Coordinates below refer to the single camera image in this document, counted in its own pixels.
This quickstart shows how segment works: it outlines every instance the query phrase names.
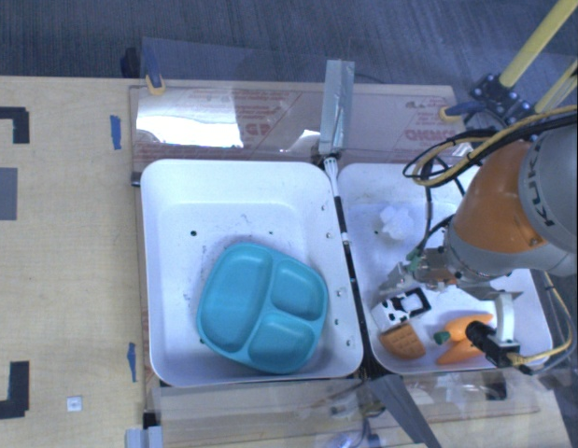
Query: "teal plate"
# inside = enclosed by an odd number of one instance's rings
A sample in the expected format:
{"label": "teal plate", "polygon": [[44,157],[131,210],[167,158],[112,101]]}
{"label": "teal plate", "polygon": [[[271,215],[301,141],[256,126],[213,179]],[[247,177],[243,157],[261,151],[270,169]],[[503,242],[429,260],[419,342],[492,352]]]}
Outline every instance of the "teal plate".
{"label": "teal plate", "polygon": [[264,245],[227,248],[210,273],[197,329],[215,352],[275,374],[300,369],[316,350],[328,310],[324,279]]}

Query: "black corner marker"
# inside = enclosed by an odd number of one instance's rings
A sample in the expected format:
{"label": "black corner marker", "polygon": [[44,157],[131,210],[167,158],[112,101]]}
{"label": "black corner marker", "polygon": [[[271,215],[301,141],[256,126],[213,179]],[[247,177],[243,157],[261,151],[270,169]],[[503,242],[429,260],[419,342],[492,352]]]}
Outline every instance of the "black corner marker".
{"label": "black corner marker", "polygon": [[29,111],[19,106],[0,106],[0,119],[12,119],[13,144],[29,144]]}
{"label": "black corner marker", "polygon": [[29,410],[29,362],[10,362],[8,398],[0,401],[0,420],[21,418]]}

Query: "blue tape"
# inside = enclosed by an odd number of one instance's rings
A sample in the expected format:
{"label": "blue tape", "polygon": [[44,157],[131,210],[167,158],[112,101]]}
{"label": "blue tape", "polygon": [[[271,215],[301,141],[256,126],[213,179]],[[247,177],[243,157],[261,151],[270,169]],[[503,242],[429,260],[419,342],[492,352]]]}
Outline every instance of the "blue tape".
{"label": "blue tape", "polygon": [[110,116],[110,135],[112,136],[112,145],[115,149],[121,149],[120,146],[120,118]]}
{"label": "blue tape", "polygon": [[133,383],[137,381],[137,372],[135,370],[135,344],[129,342],[129,350],[127,350],[127,360],[129,360],[129,368],[131,369],[131,379]]}

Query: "table surface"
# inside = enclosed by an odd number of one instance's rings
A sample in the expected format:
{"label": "table surface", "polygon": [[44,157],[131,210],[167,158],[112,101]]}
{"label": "table surface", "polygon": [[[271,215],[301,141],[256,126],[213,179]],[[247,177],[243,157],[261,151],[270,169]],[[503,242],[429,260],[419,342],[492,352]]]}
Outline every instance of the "table surface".
{"label": "table surface", "polygon": [[[30,144],[14,145],[11,122],[0,120],[0,167],[18,168],[19,184],[17,220],[0,221],[0,400],[7,398],[9,363],[30,363],[29,411],[0,420],[0,446],[124,446],[125,430],[141,427],[146,394],[129,132],[129,88],[137,84],[0,77],[0,106],[24,106],[31,134]],[[111,116],[120,118],[121,149],[113,146]],[[76,396],[82,410],[67,411],[67,398]],[[469,439],[477,446],[570,446],[552,392],[537,391],[535,399],[533,413],[431,427],[444,446]],[[407,442],[403,435],[399,445]],[[269,446],[261,443],[249,446]]]}

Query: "green object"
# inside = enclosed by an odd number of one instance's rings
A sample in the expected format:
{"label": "green object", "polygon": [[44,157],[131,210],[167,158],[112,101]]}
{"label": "green object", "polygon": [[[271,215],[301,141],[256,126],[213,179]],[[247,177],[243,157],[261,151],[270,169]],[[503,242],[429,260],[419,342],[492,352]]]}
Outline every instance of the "green object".
{"label": "green object", "polygon": [[444,342],[450,340],[450,333],[448,332],[436,332],[434,333],[434,340],[437,344],[442,345]]}

